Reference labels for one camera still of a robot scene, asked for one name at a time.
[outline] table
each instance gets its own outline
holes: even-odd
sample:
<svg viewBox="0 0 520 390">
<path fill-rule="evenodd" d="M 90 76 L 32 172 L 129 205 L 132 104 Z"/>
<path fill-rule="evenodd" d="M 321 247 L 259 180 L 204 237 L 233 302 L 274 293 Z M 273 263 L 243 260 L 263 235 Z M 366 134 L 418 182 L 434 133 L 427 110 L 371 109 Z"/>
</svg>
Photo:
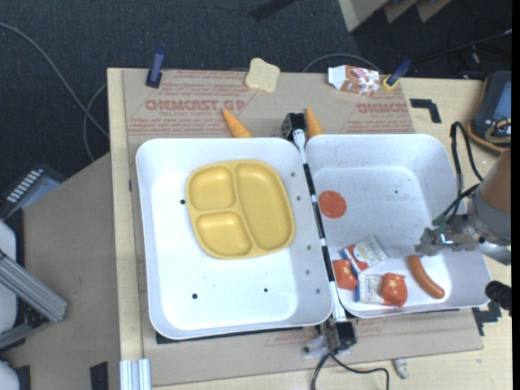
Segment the table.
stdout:
<svg viewBox="0 0 520 390">
<path fill-rule="evenodd" d="M 144 357 L 141 336 L 141 310 L 138 296 L 132 197 L 128 189 L 128 134 L 124 101 L 123 69 L 107 72 L 110 108 L 110 155 L 115 218 L 115 251 L 119 297 L 119 341 L 122 360 L 136 361 Z M 437 137 L 449 146 L 449 127 L 453 121 L 465 122 L 475 108 L 483 86 L 474 80 L 402 79 L 401 87 L 407 100 L 416 132 Z M 443 119 L 433 124 L 425 110 L 414 109 L 410 98 L 426 98 L 436 103 Z M 474 145 L 477 167 L 484 175 L 496 156 Z M 472 171 L 462 159 L 462 171 L 468 186 L 473 184 Z M 510 284 L 510 267 L 487 260 L 492 278 Z M 389 369 L 393 388 L 511 388 L 512 387 L 512 323 L 506 315 L 498 323 L 484 327 L 483 349 L 439 356 L 416 357 L 408 360 L 408 379 L 399 379 L 391 362 L 356 365 L 357 368 L 385 366 Z M 255 375 L 238 379 L 185 383 L 162 386 L 170 388 L 307 388 L 312 370 Z M 344 373 L 340 367 L 326 368 L 319 376 L 324 388 L 383 388 L 383 375 Z"/>
</svg>

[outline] yellow tip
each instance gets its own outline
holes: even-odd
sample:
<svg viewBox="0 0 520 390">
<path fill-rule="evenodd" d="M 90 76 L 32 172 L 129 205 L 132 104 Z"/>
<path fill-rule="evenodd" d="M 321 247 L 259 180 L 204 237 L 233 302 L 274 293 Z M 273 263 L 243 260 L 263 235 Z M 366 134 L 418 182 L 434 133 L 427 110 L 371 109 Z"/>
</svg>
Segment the yellow tip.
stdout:
<svg viewBox="0 0 520 390">
<path fill-rule="evenodd" d="M 305 111 L 305 118 L 307 121 L 307 139 L 324 133 L 322 125 L 310 108 Z"/>
<path fill-rule="evenodd" d="M 222 114 L 233 137 L 253 137 L 247 127 L 229 110 L 223 108 Z"/>
</svg>

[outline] white tray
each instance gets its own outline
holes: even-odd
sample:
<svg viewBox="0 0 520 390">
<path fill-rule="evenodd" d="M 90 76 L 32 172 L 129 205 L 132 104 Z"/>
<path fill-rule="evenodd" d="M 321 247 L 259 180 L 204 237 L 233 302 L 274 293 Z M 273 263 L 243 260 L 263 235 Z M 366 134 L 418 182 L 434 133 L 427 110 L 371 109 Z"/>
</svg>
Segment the white tray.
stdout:
<svg viewBox="0 0 520 390">
<path fill-rule="evenodd" d="M 481 306 L 489 299 L 491 277 L 479 251 L 441 251 L 425 256 L 428 275 L 445 290 L 437 300 L 414 281 L 406 257 L 414 254 L 425 227 L 457 196 L 446 149 L 434 137 L 406 135 L 331 135 L 310 139 L 305 148 L 316 193 L 332 190 L 347 201 L 338 219 L 323 216 L 332 260 L 339 251 L 374 235 L 388 259 L 363 273 L 405 276 L 408 300 L 401 308 L 356 302 L 354 292 L 339 288 L 343 307 L 359 318 Z"/>
<path fill-rule="evenodd" d="M 185 199 L 189 175 L 205 165 L 257 159 L 288 193 L 296 231 L 284 249 L 256 258 L 211 257 L 197 243 Z M 145 236 L 149 315 L 157 332 L 183 340 L 315 325 L 332 311 L 305 174 L 282 139 L 154 139 L 136 154 Z"/>
</svg>

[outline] orange carrot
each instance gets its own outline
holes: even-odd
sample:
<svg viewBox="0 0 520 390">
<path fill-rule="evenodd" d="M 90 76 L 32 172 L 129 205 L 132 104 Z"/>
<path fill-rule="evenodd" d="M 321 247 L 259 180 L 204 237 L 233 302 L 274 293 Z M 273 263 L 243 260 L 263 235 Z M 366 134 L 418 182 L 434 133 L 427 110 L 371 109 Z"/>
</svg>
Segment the orange carrot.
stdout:
<svg viewBox="0 0 520 390">
<path fill-rule="evenodd" d="M 222 109 L 222 114 L 226 119 L 227 126 L 233 137 L 253 137 L 247 127 L 235 117 L 229 110 Z"/>
<path fill-rule="evenodd" d="M 314 115 L 314 112 L 308 108 L 305 111 L 305 118 L 307 119 L 307 138 L 310 139 L 318 134 L 323 134 L 322 125 Z"/>
</svg>

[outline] toy hot dog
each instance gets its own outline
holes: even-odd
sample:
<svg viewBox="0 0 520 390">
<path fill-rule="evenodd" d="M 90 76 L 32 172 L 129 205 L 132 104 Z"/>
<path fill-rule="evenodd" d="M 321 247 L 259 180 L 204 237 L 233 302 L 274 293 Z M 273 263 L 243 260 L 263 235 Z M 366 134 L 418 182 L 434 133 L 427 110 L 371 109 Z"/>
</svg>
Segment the toy hot dog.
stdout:
<svg viewBox="0 0 520 390">
<path fill-rule="evenodd" d="M 444 289 L 442 289 L 431 277 L 424 271 L 421 258 L 417 254 L 408 257 L 408 265 L 415 281 L 419 286 L 431 297 L 442 299 L 444 297 Z"/>
</svg>

